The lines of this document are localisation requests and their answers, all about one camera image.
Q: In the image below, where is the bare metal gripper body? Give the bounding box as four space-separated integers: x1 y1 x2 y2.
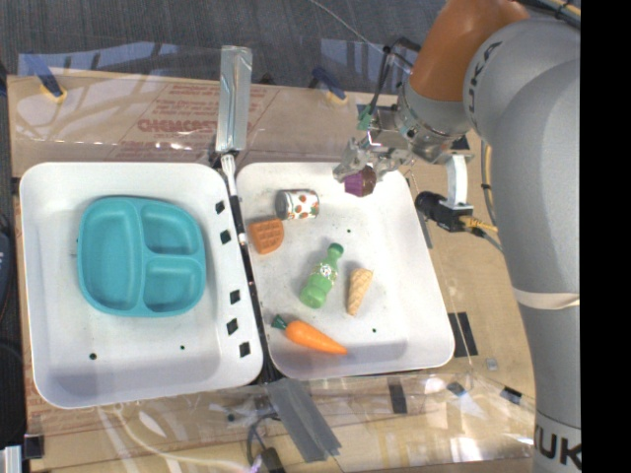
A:
366 107 458 166

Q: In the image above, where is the brown cardboard board red print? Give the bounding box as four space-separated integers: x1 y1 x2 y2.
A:
7 69 536 473

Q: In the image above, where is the white can with strawberry print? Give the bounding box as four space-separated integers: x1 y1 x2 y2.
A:
274 188 321 222

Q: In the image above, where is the white plastic tray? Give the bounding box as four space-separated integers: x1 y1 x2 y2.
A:
18 161 264 410
235 160 456 381

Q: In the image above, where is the orange toy waffle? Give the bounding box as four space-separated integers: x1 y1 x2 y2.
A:
246 217 286 256

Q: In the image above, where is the green toy bottle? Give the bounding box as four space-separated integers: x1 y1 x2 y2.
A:
299 242 346 310

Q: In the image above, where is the tan toy ice cream cone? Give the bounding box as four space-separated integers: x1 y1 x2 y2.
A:
345 267 375 317

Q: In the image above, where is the orange toy carrot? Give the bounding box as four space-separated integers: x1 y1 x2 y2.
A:
270 313 349 356

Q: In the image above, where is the blue divided plate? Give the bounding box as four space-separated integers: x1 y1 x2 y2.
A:
76 194 208 319

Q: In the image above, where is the black cylinder on white bracket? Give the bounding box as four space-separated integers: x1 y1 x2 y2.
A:
414 153 476 234

